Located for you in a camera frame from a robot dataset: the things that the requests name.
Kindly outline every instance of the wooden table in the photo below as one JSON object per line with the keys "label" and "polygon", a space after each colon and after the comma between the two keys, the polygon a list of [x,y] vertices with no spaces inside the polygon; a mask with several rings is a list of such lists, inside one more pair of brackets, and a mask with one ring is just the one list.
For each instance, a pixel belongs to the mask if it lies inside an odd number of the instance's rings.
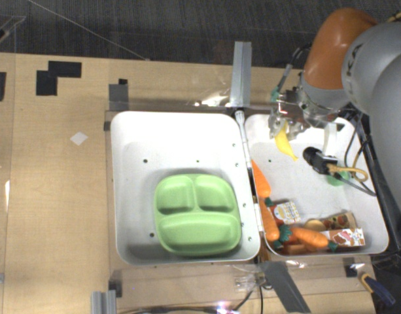
{"label": "wooden table", "polygon": [[[59,78],[58,96],[36,96],[36,71],[47,70],[49,60],[82,62],[82,76]],[[127,79],[134,101],[195,102],[213,92],[229,95],[232,67],[0,54],[0,71],[7,72],[5,100],[0,102],[0,145],[8,147],[0,149],[5,167],[0,169],[0,271],[5,272],[0,313],[89,313],[91,292],[105,292],[111,274],[103,131],[109,84]],[[253,103],[267,102],[282,72],[253,68]],[[285,85],[296,82],[292,73]],[[79,146],[70,140],[77,132],[88,136]],[[7,218],[2,187],[9,179]],[[373,275],[368,257],[359,262]],[[375,313],[370,294],[356,278],[345,277],[341,260],[305,263],[314,268],[293,268],[291,274],[313,313]],[[137,289],[129,300],[133,308],[155,298],[166,302],[169,290],[178,291],[187,282],[171,274],[162,279],[168,290],[153,294],[153,268],[125,268]],[[222,276],[228,276],[230,268],[218,267]],[[198,288],[182,298],[185,304],[194,303],[211,289],[226,289],[232,298],[223,300],[242,299],[245,293],[237,293],[233,279],[228,280],[231,285],[218,288],[194,283]],[[264,296],[265,313],[285,313],[274,291],[265,291]],[[126,308],[123,299],[118,305]],[[259,313],[259,307],[254,292],[242,310]]]}

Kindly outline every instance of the green plate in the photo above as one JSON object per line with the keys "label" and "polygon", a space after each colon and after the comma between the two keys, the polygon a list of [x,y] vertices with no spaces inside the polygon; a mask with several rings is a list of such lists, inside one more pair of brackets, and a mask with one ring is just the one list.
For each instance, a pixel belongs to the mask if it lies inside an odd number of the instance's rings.
{"label": "green plate", "polygon": [[174,175],[155,190],[161,245],[180,256],[211,256],[235,248],[241,221],[232,187],[214,175]]}

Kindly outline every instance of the snack package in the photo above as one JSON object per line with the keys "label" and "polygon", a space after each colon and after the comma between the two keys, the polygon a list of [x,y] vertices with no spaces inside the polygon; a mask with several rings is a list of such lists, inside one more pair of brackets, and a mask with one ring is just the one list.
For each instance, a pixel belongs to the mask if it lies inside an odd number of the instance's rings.
{"label": "snack package", "polygon": [[301,220],[299,212],[293,201],[278,203],[271,207],[276,223],[280,224],[294,224]]}
{"label": "snack package", "polygon": [[339,247],[360,247],[365,245],[362,228],[326,230],[321,232]]}
{"label": "snack package", "polygon": [[356,220],[351,212],[337,214],[322,220],[327,230],[356,228]]}

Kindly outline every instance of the white diamond sticker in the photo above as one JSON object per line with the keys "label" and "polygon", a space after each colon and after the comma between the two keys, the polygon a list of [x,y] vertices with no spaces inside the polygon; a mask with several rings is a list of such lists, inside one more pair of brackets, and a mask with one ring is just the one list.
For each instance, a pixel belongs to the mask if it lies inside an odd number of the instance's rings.
{"label": "white diamond sticker", "polygon": [[76,145],[81,145],[82,142],[84,142],[86,139],[88,138],[88,136],[84,133],[82,133],[81,131],[79,131],[78,133],[76,133],[74,136],[72,136],[70,138],[70,140],[72,142],[74,142]]}

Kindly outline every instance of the white tray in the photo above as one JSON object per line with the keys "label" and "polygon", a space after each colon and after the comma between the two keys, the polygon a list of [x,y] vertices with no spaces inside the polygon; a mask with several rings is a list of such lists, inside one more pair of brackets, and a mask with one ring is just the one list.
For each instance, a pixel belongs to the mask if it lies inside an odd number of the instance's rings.
{"label": "white tray", "polygon": [[[123,112],[111,123],[116,248],[129,264],[245,261],[260,248],[239,128],[223,114]],[[154,191],[170,175],[208,173],[228,181],[241,215],[232,251],[212,258],[167,252],[156,236]]]}
{"label": "white tray", "polygon": [[[331,156],[336,156],[342,161],[354,128],[344,119],[339,118],[336,122],[345,124],[345,127],[337,136],[337,153]],[[351,211],[357,225],[363,228],[366,240],[365,246],[351,254],[377,254],[387,248],[389,236],[377,198],[346,184],[337,187],[329,185],[326,176],[315,172],[304,160],[302,152],[305,148],[323,149],[324,130],[310,128],[290,142],[295,155],[299,157],[299,160],[294,162],[290,156],[282,154],[277,149],[274,139],[269,139],[268,115],[250,116],[245,123],[245,129],[251,158],[268,179],[273,201],[283,199],[294,201],[303,221]],[[360,143],[356,137],[349,151],[349,163],[353,163],[359,148]],[[369,172],[363,154],[358,160],[357,167]],[[373,190],[371,178],[366,184]],[[338,256],[350,253],[333,254]]]}

